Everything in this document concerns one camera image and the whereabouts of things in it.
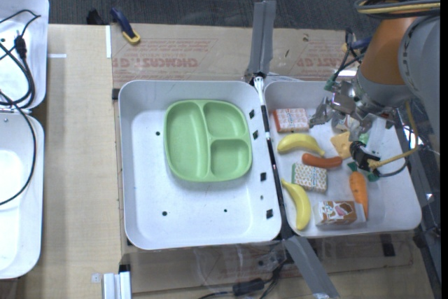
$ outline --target yellow cable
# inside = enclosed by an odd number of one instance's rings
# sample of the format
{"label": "yellow cable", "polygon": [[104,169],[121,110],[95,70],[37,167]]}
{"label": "yellow cable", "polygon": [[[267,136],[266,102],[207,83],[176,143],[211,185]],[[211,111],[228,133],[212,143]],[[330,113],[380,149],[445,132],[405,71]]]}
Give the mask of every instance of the yellow cable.
{"label": "yellow cable", "polygon": [[412,112],[411,112],[411,107],[409,105],[409,102],[406,102],[406,112],[407,112],[407,116],[409,117],[409,122],[411,123],[411,131],[414,134],[414,140],[415,140],[414,148],[412,150],[402,153],[401,155],[393,156],[392,158],[389,158],[388,160],[383,160],[383,161],[367,160],[367,163],[369,164],[369,168],[371,170],[381,167],[387,163],[407,157],[419,149],[419,133],[417,132],[417,127],[414,122],[414,117],[412,117]]}
{"label": "yellow cable", "polygon": [[414,10],[431,10],[434,8],[440,8],[440,3],[429,4],[410,4],[401,6],[391,6],[388,8],[370,8],[370,9],[358,9],[362,14],[380,14],[380,13],[392,13],[393,11],[414,11]]}

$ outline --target white tray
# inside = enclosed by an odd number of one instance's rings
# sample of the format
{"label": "white tray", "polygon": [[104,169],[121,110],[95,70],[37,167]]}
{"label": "white tray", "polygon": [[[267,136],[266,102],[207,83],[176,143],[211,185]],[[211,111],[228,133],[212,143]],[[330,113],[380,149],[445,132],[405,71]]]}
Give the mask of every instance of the white tray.
{"label": "white tray", "polygon": [[[46,93],[48,0],[0,0],[0,19],[28,9],[40,15],[29,24],[24,39],[27,62],[33,75],[36,95],[28,109],[39,105]],[[32,18],[29,13],[0,23],[0,41],[11,49],[17,31]],[[9,57],[0,60],[0,87],[11,99],[25,93],[27,81]],[[36,134],[36,164],[25,191],[0,206],[0,279],[21,277],[30,271],[41,254],[43,213],[44,133],[41,124],[27,115]],[[0,201],[21,189],[32,163],[32,136],[21,114],[0,106]]]}
{"label": "white tray", "polygon": [[[275,148],[285,134],[277,133],[272,111],[275,109],[301,108],[307,111],[308,116],[311,116],[316,112],[316,107],[320,104],[323,97],[331,95],[323,89],[324,85],[325,83],[320,81],[275,81],[266,86],[265,101],[270,114],[270,132]],[[380,119],[374,122],[374,126],[377,132],[374,134],[375,131],[372,131],[370,136],[367,144],[370,150],[376,151],[382,159],[402,153],[396,130],[393,127],[386,130],[384,122]],[[314,126],[307,133],[316,138],[320,147],[325,151],[325,157],[337,155],[337,151],[330,142],[330,138],[337,133],[331,128],[330,122],[325,125]],[[282,155],[279,155],[277,151],[274,152],[279,176],[287,181],[291,181],[292,165],[295,161],[301,162],[302,154],[305,151],[294,150]],[[349,162],[353,162],[353,160],[348,158],[344,160],[342,167],[328,170],[328,188],[326,193],[308,192],[312,206],[321,200],[354,200],[349,187],[349,176],[351,173],[347,166]],[[389,173],[400,168],[403,163],[404,160],[398,160],[384,165],[380,170],[383,173]],[[311,215],[309,225],[301,231],[295,229],[296,214],[294,202],[289,194],[283,190],[290,227],[299,235],[313,238],[411,230],[420,224],[421,207],[407,168],[395,176],[385,177],[367,184],[369,218],[366,222],[340,227],[318,228],[314,225],[314,217]]]}
{"label": "white tray", "polygon": [[[231,181],[177,179],[165,159],[166,109],[182,99],[233,103],[246,116],[252,165]],[[256,90],[240,81],[132,81],[118,97],[125,231],[141,249],[268,242],[281,217]]]}

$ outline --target green plate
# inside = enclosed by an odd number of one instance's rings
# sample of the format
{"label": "green plate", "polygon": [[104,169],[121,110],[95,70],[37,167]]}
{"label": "green plate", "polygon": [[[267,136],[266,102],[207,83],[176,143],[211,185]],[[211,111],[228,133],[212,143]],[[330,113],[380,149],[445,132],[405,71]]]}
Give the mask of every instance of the green plate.
{"label": "green plate", "polygon": [[252,163],[246,118],[235,105],[224,101],[172,104],[164,118],[164,146],[171,171],[187,181],[237,179]]}

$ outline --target yellow banana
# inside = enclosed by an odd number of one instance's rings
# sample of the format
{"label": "yellow banana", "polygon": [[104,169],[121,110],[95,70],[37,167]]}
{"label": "yellow banana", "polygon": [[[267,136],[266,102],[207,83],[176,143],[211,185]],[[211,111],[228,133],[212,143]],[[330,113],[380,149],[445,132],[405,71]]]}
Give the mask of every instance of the yellow banana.
{"label": "yellow banana", "polygon": [[296,212],[295,226],[298,230],[302,230],[311,218],[311,203],[309,203],[308,194],[298,184],[286,182],[284,179],[281,179],[281,184],[293,198]]}
{"label": "yellow banana", "polygon": [[310,134],[287,134],[277,145],[279,153],[285,153],[295,148],[305,148],[318,153],[321,157],[325,154],[325,151],[319,147],[316,139]]}

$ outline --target table surface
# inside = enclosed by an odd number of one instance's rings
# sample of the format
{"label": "table surface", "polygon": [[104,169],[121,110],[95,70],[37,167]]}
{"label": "table surface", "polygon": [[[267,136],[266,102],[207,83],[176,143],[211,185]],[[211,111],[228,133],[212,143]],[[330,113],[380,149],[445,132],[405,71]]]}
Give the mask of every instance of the table surface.
{"label": "table surface", "polygon": [[[50,25],[44,102],[33,112],[45,130],[41,257],[19,278],[17,298],[102,297],[97,278],[118,271],[122,256],[112,60],[106,27]],[[343,298],[430,298],[421,254],[380,270],[330,276]],[[291,292],[291,288],[302,288]],[[281,281],[271,298],[313,298],[302,279]],[[206,289],[138,298],[198,298]]]}

